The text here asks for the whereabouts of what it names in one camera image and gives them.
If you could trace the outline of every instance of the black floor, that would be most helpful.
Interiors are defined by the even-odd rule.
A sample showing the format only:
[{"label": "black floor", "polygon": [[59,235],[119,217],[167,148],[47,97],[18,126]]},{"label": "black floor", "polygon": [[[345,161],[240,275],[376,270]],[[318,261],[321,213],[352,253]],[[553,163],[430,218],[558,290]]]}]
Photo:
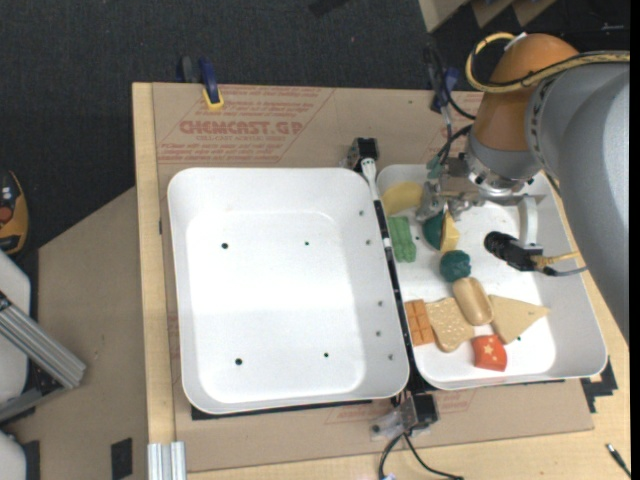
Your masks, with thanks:
[{"label": "black floor", "polygon": [[[222,83],[427,87],[418,0],[317,2],[0,0],[0,165],[27,194],[30,247],[134,185],[131,83],[174,81],[181,55],[208,55]],[[559,0],[526,31],[630,49],[630,2]],[[507,10],[480,30],[464,6],[433,35],[462,68],[478,39],[521,29]]]}]

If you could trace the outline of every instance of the orange toy block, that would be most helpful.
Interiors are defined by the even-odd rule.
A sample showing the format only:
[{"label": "orange toy block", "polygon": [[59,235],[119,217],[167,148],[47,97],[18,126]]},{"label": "orange toy block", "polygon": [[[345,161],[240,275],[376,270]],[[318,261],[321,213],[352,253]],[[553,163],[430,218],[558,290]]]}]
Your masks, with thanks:
[{"label": "orange toy block", "polygon": [[404,309],[407,313],[407,323],[414,347],[433,343],[436,338],[431,329],[431,323],[427,316],[427,309],[423,300],[411,300],[405,302]]},{"label": "orange toy block", "polygon": [[505,371],[507,368],[507,351],[497,334],[478,336],[471,341],[476,356],[475,366],[487,370]]}]

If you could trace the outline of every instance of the orange and black power tool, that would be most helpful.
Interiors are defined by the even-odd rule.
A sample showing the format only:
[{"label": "orange and black power tool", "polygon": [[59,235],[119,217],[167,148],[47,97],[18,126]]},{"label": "orange and black power tool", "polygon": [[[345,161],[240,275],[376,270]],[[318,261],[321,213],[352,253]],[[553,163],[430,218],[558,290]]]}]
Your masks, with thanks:
[{"label": "orange and black power tool", "polygon": [[0,250],[9,256],[24,247],[29,232],[27,201],[15,174],[0,167]]}]

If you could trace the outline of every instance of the wooden table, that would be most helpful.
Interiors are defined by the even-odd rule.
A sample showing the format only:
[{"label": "wooden table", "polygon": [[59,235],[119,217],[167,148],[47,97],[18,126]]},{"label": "wooden table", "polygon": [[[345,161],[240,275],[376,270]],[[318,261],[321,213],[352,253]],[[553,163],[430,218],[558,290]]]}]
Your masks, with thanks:
[{"label": "wooden table", "polygon": [[[160,203],[152,84],[133,85],[133,112],[148,434],[150,443],[166,444],[176,440],[176,425],[165,306],[165,267],[158,232]],[[431,467],[455,472],[467,479],[625,478],[605,445],[612,443],[630,467],[629,349],[593,281],[587,279],[587,285],[618,383],[613,396],[597,399],[597,412],[593,415],[595,429],[590,432],[430,448],[423,454]],[[350,456],[201,472],[190,474],[189,478],[375,479],[378,459],[377,455]],[[393,471],[399,480],[431,478],[407,451],[393,453],[387,461],[386,470]]]}]

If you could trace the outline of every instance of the pen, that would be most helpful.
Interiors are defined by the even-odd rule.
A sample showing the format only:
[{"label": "pen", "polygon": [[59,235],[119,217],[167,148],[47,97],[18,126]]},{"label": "pen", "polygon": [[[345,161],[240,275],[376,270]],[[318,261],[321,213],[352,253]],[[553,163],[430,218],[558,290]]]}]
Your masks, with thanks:
[{"label": "pen", "polygon": [[624,472],[627,474],[627,476],[629,478],[631,478],[631,471],[629,471],[629,468],[627,467],[627,465],[622,460],[622,457],[620,457],[620,454],[618,453],[618,450],[616,450],[611,443],[607,444],[607,450],[609,450],[609,453],[615,459],[615,461],[618,463],[618,465],[622,469],[624,469]]}]

